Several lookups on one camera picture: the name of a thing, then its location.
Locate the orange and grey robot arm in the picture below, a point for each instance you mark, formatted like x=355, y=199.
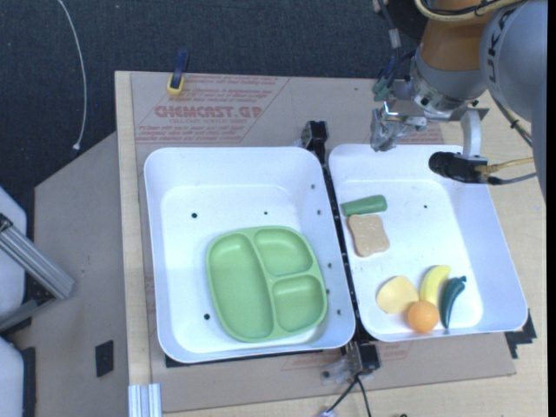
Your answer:
x=491, y=28

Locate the yellow toy chip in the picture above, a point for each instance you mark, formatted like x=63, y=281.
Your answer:
x=396, y=294

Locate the green divided plate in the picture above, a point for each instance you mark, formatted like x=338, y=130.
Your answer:
x=265, y=282

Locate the thin black rod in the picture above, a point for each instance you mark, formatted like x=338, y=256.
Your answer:
x=336, y=215

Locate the orange ball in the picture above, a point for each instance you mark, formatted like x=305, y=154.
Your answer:
x=423, y=316

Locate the yellow banana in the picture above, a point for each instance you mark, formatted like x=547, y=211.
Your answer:
x=433, y=284

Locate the dark green toy pepper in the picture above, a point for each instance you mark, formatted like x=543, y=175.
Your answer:
x=452, y=299

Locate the white plastic tray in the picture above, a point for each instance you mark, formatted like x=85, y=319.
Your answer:
x=434, y=215
x=204, y=189

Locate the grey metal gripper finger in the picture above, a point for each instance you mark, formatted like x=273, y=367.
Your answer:
x=397, y=134
x=377, y=135

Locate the black cylinder on white bracket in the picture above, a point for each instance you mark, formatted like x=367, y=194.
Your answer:
x=460, y=161

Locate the green toy cylinder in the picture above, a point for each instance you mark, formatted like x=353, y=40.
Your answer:
x=364, y=205

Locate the brown cardboard board red print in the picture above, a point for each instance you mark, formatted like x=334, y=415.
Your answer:
x=226, y=102

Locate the tan toy bread slice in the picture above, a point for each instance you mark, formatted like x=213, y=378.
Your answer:
x=368, y=234

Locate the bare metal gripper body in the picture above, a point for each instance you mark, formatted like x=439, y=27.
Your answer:
x=415, y=102

